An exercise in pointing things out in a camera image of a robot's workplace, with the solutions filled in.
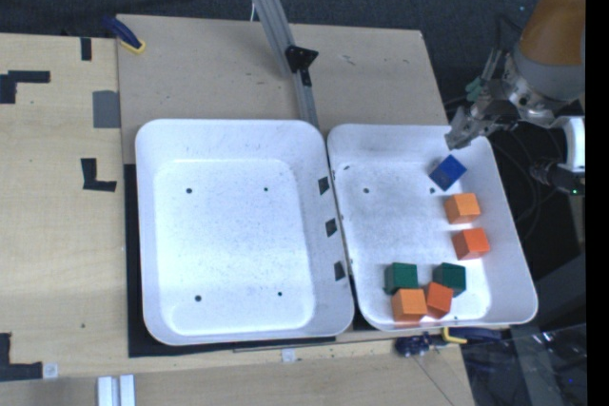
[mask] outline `orange block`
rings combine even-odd
[[[479,258],[491,250],[483,228],[466,228],[455,234],[452,240],[460,261]]]
[[[439,282],[430,282],[427,286],[425,299],[427,301],[427,315],[435,319],[440,319],[450,311],[453,303],[452,288],[444,286]]]
[[[480,214],[478,199],[474,193],[457,193],[444,202],[444,211],[450,223],[470,223]]]
[[[395,321],[419,321],[427,315],[425,292],[421,288],[400,288],[391,297]]]

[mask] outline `block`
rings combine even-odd
[[[398,323],[417,322],[427,315],[425,292],[421,288],[400,288],[391,297],[393,319]]]
[[[443,262],[432,271],[432,279],[453,290],[453,298],[467,289],[465,268],[462,265]]]
[[[453,302],[453,290],[448,286],[431,281],[425,290],[427,315],[441,319],[448,315]]]
[[[467,168],[457,158],[449,154],[436,168],[429,173],[429,178],[441,189],[446,191],[458,180]]]
[[[444,200],[444,212],[449,223],[471,223],[481,215],[475,193],[457,193]]]
[[[393,262],[384,269],[384,292],[393,295],[399,288],[418,288],[417,265]]]
[[[455,234],[452,241],[459,261],[480,258],[491,250],[483,228],[466,228]]]

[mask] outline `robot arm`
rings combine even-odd
[[[501,78],[493,78],[502,56]],[[570,172],[568,182],[563,176],[544,183],[583,192],[583,121],[574,122],[581,115],[569,114],[568,108],[585,92],[585,0],[540,0],[512,51],[493,49],[481,77],[467,90],[473,104],[460,106],[452,119],[445,135],[449,149],[466,147],[479,136],[513,128],[519,122],[548,129],[562,127],[567,136],[576,126],[581,135],[568,137],[567,143],[570,154],[580,155],[577,168],[567,161],[557,167]],[[531,174],[540,179],[548,169],[544,168],[531,168]]]

